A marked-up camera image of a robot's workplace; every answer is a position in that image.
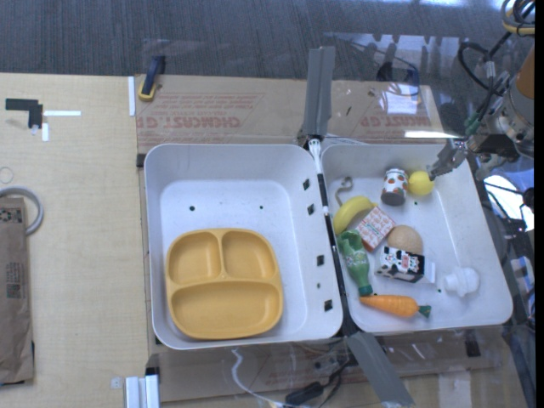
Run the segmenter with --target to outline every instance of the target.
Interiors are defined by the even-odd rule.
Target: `brown ball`
[[[403,251],[423,254],[423,240],[417,231],[408,225],[397,225],[388,234],[388,245]]]

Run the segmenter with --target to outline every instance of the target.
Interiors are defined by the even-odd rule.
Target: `brown paper bag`
[[[34,374],[25,202],[0,198],[0,383]]]

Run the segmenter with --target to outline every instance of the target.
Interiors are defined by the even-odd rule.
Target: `white plastic tray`
[[[391,167],[403,168],[408,173],[425,170],[436,161],[442,148],[442,145],[339,144],[323,151],[321,162],[331,213],[338,209],[336,190],[350,176],[354,186],[351,191],[339,194],[342,201],[363,195],[377,202],[396,224],[416,229],[423,239],[423,255],[436,264],[434,285],[370,276],[376,293],[412,296],[420,305],[431,305],[428,319],[420,314],[410,319],[400,318],[361,304],[357,287],[343,265],[349,312],[364,331],[379,334],[499,325],[512,314],[512,298],[467,162],[452,173],[437,177],[430,195],[408,194],[405,203],[398,207],[380,201],[386,170]],[[377,250],[369,253],[369,258],[374,267]],[[445,276],[456,266],[471,266],[479,272],[477,292],[458,297],[444,289]]]
[[[307,151],[289,144],[163,144],[146,156],[144,174],[151,311],[162,343],[172,349],[204,349],[317,340],[337,333],[343,313],[315,165]],[[212,228],[254,230],[274,248],[284,309],[271,330],[204,341],[173,324],[164,277],[167,249],[183,233]]]

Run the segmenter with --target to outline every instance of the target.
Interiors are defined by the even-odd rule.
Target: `wooden table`
[[[0,167],[13,171],[11,184],[34,190],[45,211],[42,226],[28,238],[35,378],[0,388],[0,406],[122,407],[123,391],[116,384],[144,374],[154,342],[148,340],[140,173],[128,80],[0,74],[0,89],[4,98],[38,99],[44,110],[82,113],[50,117],[50,140],[43,142],[41,132],[32,135],[27,127],[26,112],[0,109]],[[33,206],[27,206],[31,218]],[[453,367],[449,373],[403,377],[403,382],[420,408],[467,401],[523,405],[505,343],[496,355],[499,367]],[[367,406],[381,406],[368,382],[342,386],[333,404],[354,405],[364,402],[361,398]],[[164,405],[258,402],[235,396]]]

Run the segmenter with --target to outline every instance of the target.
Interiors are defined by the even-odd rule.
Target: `red and white box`
[[[394,221],[380,207],[374,207],[355,227],[367,251],[374,249],[395,226]]]

